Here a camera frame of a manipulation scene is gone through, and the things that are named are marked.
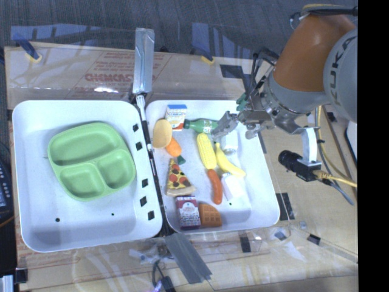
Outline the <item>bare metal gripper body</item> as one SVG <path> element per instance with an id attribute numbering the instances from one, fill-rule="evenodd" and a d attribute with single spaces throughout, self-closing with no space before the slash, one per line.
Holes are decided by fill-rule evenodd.
<path id="1" fill-rule="evenodd" d="M 306 114 L 305 93 L 259 93 L 242 94 L 236 101 L 238 120 L 250 133 L 264 128 L 278 127 L 287 134 L 300 134 L 303 128 L 296 118 Z"/>

